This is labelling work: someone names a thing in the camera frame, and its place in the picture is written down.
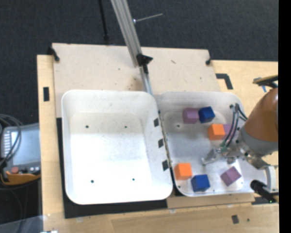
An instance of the orange block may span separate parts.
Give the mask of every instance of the orange block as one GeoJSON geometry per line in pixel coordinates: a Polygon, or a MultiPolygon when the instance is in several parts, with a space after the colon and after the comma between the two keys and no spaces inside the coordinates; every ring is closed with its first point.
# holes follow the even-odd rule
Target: orange block
{"type": "Polygon", "coordinates": [[[176,180],[187,180],[193,176],[190,163],[179,163],[174,168],[176,180]]]}
{"type": "Polygon", "coordinates": [[[210,140],[222,140],[225,136],[223,124],[211,124],[208,127],[208,137],[210,140]]]}

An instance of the white tray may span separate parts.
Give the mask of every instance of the white tray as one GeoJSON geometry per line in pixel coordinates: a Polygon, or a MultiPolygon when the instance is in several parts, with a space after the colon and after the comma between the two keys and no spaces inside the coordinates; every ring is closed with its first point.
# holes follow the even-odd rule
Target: white tray
{"type": "Polygon", "coordinates": [[[173,189],[155,99],[70,90],[62,98],[65,189],[77,204],[162,200],[173,189]]]}
{"type": "Polygon", "coordinates": [[[158,97],[158,106],[161,111],[162,124],[167,141],[172,169],[178,163],[190,163],[193,176],[207,174],[210,188],[204,192],[194,192],[191,179],[175,180],[175,185],[180,193],[189,196],[218,195],[230,193],[253,193],[250,183],[253,179],[266,182],[264,171],[257,170],[246,160],[239,158],[233,164],[228,164],[226,159],[220,159],[204,166],[201,159],[206,158],[213,147],[219,147],[220,141],[210,141],[207,128],[212,123],[232,123],[232,110],[230,105],[238,103],[243,111],[243,106],[238,97],[225,92],[166,92],[158,97]],[[203,108],[211,106],[215,118],[212,122],[184,124],[182,111],[185,108],[203,108]],[[226,186],[220,175],[234,166],[241,177],[226,186]]]}

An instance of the blue block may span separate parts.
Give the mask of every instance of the blue block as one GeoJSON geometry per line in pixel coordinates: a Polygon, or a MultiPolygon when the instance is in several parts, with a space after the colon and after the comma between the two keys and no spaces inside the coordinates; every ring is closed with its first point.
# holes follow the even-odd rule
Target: blue block
{"type": "Polygon", "coordinates": [[[199,114],[199,121],[201,123],[211,122],[215,118],[215,114],[211,106],[199,109],[198,114],[199,114]]]}
{"type": "Polygon", "coordinates": [[[195,175],[191,179],[194,192],[204,192],[210,187],[207,174],[195,175]]]}

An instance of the wooden table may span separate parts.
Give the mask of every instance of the wooden table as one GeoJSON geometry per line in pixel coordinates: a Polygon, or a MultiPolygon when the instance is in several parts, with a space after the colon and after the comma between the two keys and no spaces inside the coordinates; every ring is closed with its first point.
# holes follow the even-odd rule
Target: wooden table
{"type": "MultiPolygon", "coordinates": [[[[160,54],[161,49],[148,48],[160,54]]],[[[182,54],[175,51],[175,58],[182,54]]],[[[229,90],[224,80],[217,80],[221,91],[236,94],[248,115],[265,94],[262,87],[252,84],[254,78],[278,73],[277,62],[212,61],[215,73],[227,74],[233,85],[229,90]]],[[[58,152],[54,63],[52,56],[37,56],[39,123],[41,137],[42,207],[44,230],[65,232],[279,232],[279,204],[252,205],[248,195],[222,196],[198,202],[189,198],[169,198],[164,210],[108,214],[65,219],[58,152]],[[44,88],[49,100],[45,101],[44,88]]],[[[278,164],[278,154],[266,157],[278,164]]]]}

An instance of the black floor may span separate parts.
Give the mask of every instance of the black floor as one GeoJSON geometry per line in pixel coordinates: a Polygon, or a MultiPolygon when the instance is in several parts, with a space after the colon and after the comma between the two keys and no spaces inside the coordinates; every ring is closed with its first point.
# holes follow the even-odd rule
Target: black floor
{"type": "MultiPolygon", "coordinates": [[[[109,43],[124,45],[110,0],[102,0],[109,43]]],[[[278,61],[279,0],[128,0],[144,47],[208,49],[213,59],[278,61]]],[[[0,113],[38,122],[36,56],[53,42],[106,44],[98,0],[0,0],[0,113]]],[[[17,191],[37,215],[37,187],[17,191]]],[[[0,192],[0,224],[19,206],[0,192]]]]}

